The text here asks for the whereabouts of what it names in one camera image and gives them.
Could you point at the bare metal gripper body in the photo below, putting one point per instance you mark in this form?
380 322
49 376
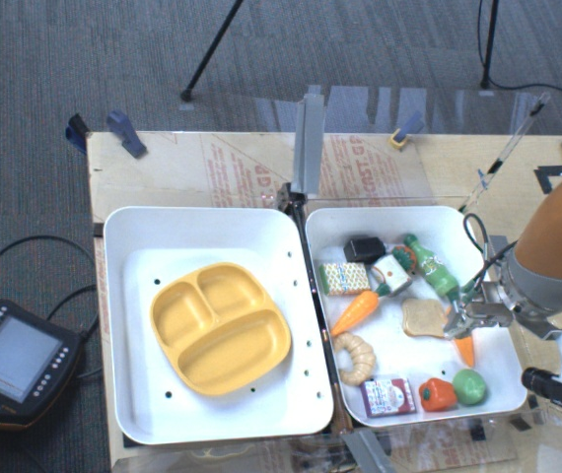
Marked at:
490 311

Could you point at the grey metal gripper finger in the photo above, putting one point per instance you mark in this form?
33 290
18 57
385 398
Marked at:
451 324
467 329

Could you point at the small orange carrot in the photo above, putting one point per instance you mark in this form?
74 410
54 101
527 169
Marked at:
466 350

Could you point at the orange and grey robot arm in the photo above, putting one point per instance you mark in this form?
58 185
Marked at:
542 244

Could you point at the tan bread slice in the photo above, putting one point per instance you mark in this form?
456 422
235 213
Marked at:
424 318

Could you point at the white plastic tray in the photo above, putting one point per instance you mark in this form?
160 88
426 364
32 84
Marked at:
409 358
138 362

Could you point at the green plastic bottle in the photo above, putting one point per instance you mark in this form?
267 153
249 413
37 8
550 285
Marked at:
434 269

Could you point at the green apple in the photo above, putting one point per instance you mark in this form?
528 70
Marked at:
469 387

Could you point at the orange bell pepper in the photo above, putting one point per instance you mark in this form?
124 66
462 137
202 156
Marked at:
437 394

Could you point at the beige croissant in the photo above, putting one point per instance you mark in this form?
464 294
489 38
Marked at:
362 358

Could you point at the orange carrot with green top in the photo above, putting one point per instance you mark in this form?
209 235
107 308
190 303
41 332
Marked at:
356 311

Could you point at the purple and white carton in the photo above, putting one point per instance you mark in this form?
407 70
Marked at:
388 397

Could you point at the black box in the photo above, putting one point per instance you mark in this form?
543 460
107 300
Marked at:
364 249

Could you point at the yellow and green patterned carton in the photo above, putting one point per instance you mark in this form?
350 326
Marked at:
344 278

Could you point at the yellow divided plate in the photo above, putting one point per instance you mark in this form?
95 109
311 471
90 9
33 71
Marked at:
222 328

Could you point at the brown cardboard board red print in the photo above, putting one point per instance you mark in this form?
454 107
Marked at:
172 175

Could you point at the black cylinder on white bracket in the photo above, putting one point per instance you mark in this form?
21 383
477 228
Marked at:
546 386

